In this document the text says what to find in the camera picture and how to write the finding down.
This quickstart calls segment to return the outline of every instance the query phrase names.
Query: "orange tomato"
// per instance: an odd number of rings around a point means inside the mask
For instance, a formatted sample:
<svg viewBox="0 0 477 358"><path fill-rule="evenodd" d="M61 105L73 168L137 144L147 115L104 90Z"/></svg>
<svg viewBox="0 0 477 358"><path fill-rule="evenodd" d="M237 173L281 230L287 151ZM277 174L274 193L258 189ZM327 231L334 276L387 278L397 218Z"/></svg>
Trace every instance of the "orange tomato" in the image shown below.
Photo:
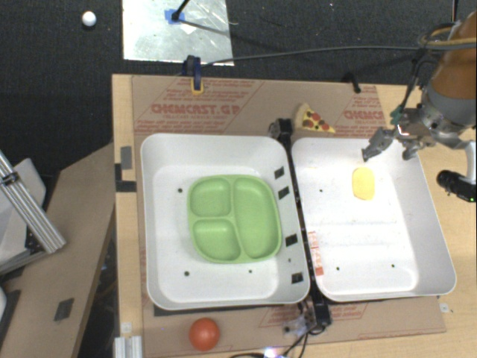
<svg viewBox="0 0 477 358"><path fill-rule="evenodd" d="M208 351L217 345L221 332L210 318L199 318L189 330L189 340L199 351Z"/></svg>

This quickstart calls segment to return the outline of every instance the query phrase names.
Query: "divided green plate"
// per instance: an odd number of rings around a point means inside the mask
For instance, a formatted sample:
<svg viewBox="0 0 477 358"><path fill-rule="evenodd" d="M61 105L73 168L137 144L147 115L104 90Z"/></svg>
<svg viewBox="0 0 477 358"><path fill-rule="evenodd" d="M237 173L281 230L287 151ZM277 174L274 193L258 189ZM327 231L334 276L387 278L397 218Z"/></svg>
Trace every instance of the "divided green plate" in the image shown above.
<svg viewBox="0 0 477 358"><path fill-rule="evenodd" d="M215 175L195 181L187 210L195 249L214 263L266 260L282 244L274 194L254 176Z"/></svg>

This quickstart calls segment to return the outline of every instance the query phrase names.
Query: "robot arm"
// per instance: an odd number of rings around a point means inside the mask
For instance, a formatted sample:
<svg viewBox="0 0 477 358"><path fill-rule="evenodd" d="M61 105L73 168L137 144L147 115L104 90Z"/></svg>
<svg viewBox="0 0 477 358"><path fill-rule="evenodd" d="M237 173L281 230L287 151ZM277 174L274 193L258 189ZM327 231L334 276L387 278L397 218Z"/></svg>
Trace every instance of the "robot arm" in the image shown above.
<svg viewBox="0 0 477 358"><path fill-rule="evenodd" d="M467 176L442 171L437 181L448 192L467 201L476 199L476 144L459 136L476 127L476 12L463 23L442 25L430 36L420 38L421 57L427 50L444 54L423 90L421 103L405 107L407 97L417 82L417 73L408 86L403 103L391 113L393 130L379 128L370 144L362 150L364 161L383 152L397 139L405 147L402 157L409 160L422 148L440 143L467 153ZM446 41L434 41L435 35L450 31Z"/></svg>

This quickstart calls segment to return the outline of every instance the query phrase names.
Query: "toy pizza slice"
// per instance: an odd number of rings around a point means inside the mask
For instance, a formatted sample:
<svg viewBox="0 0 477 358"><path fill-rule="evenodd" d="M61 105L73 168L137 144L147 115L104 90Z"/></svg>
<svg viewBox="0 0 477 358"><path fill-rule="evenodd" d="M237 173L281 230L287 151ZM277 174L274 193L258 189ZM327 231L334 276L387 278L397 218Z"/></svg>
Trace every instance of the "toy pizza slice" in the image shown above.
<svg viewBox="0 0 477 358"><path fill-rule="evenodd" d="M295 128L325 133L335 132L335 129L326 123L326 121L321 118L321 115L312 110L308 104L301 104L300 107L298 107L297 115L295 116Z"/></svg>

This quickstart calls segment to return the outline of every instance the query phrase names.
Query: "black floor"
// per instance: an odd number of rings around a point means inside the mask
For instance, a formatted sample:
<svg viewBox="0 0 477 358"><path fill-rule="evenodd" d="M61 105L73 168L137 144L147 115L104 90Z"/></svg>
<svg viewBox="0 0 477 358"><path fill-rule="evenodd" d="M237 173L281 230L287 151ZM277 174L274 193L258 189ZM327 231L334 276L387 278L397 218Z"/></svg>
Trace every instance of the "black floor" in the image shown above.
<svg viewBox="0 0 477 358"><path fill-rule="evenodd" d="M477 0L460 0L458 16L476 5ZM419 34L450 21L452 0L227 0L227 7L230 21L238 23L230 28L233 53L245 56L415 45ZM80 22L85 10L98 17L93 31ZM111 74L180 71L177 64L122 59L121 0L0 0L0 23L0 149L12 163L31 157L43 175L111 141ZM405 84L410 59L410 52L343 51L243 61L203 73L339 81L353 72L362 82ZM103 311L94 308L91 324L110 324Z"/></svg>

